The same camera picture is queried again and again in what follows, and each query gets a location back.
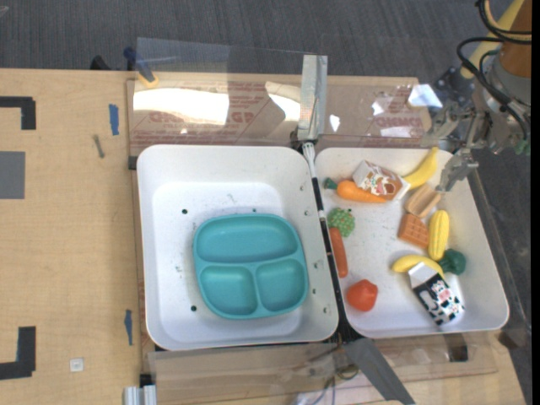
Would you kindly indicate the red tomato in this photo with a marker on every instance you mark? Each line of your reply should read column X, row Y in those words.
column 362, row 295

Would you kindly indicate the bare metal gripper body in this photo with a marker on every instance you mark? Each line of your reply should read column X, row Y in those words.
column 491, row 120

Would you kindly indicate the yellow corn cob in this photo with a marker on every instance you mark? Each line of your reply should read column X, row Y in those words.
column 439, row 234

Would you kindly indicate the orange sausage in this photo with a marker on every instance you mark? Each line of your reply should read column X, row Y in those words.
column 338, row 253

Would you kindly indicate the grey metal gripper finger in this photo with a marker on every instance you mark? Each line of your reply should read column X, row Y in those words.
column 455, row 171
column 438, row 121

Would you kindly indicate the green broccoli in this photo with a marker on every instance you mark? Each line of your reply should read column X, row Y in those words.
column 453, row 262

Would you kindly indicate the cow print milk carton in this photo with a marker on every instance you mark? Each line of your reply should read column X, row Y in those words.
column 439, row 298

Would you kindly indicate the small white square tile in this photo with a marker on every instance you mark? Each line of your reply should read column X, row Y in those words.
column 76, row 364

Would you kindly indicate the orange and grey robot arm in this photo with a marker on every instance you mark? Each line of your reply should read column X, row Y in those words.
column 515, row 53

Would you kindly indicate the brown cardboard board red print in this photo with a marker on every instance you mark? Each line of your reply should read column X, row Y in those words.
column 270, row 365

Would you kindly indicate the teal divided plate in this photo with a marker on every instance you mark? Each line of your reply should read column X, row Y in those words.
column 249, row 264

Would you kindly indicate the white plastic tray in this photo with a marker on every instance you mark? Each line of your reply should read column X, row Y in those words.
column 169, row 247
column 379, row 234

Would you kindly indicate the orange carrot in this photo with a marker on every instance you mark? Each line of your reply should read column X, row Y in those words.
column 356, row 192

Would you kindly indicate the orange waffle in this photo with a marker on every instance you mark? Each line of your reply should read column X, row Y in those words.
column 413, row 231

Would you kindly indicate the yellow banana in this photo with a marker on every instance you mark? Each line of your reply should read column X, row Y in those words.
column 407, row 263
column 424, row 171

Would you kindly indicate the green grapes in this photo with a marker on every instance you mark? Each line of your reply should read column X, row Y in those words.
column 341, row 222

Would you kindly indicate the tan hot dog bun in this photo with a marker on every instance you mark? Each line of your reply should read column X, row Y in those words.
column 422, row 201

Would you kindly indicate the white and brown carton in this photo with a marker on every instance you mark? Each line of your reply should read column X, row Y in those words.
column 377, row 180

